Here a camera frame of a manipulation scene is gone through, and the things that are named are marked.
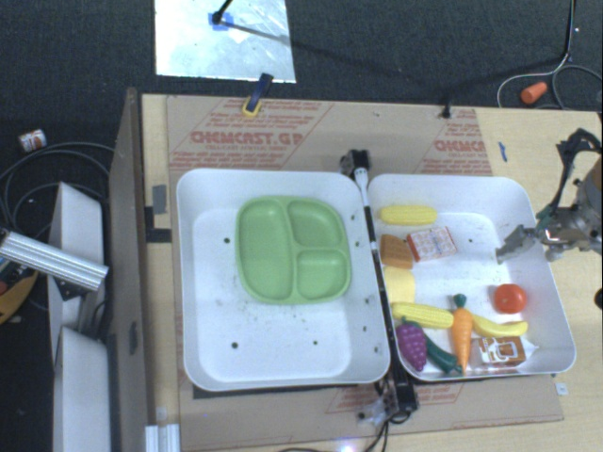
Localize pale yellow cheese slice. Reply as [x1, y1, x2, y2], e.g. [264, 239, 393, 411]
[383, 265, 417, 305]

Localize red tomato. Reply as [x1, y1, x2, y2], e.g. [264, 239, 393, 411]
[493, 282, 528, 314]

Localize brown cardboard board red print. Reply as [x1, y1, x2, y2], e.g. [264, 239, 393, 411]
[165, 93, 565, 443]

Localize yellow banana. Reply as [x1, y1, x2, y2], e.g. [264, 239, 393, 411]
[470, 313, 530, 339]

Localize orange cone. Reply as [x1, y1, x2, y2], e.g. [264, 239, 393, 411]
[519, 81, 549, 105]

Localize brown bread slice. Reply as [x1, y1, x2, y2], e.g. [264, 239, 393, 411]
[380, 234, 415, 271]

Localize orange and white carton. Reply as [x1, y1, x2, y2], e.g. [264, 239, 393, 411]
[406, 225, 459, 264]

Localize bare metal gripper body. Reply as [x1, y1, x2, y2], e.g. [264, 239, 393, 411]
[533, 205, 603, 264]

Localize brown and white carton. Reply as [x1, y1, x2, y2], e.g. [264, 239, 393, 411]
[470, 335, 528, 372]

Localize small orange and white can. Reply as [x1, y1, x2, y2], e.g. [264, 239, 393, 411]
[18, 128, 49, 153]

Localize white plastic tray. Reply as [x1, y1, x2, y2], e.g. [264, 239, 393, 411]
[175, 168, 393, 393]
[367, 172, 578, 384]

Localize thin black and white rod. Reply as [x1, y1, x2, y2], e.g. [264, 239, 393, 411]
[354, 166, 402, 387]

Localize black block with thin wires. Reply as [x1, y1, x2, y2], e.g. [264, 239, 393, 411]
[392, 373, 420, 414]
[339, 149, 374, 177]

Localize purple grapes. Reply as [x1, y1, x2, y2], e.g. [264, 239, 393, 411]
[395, 317, 429, 373]

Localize orange carrot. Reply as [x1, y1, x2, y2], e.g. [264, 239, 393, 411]
[450, 293, 474, 376]

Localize dark green pepper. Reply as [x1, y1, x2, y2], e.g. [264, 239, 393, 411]
[423, 333, 464, 377]

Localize yellow corn cob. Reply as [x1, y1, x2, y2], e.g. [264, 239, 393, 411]
[378, 204, 440, 227]
[391, 300, 455, 331]

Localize green divided plate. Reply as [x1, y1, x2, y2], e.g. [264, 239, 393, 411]
[235, 195, 355, 307]

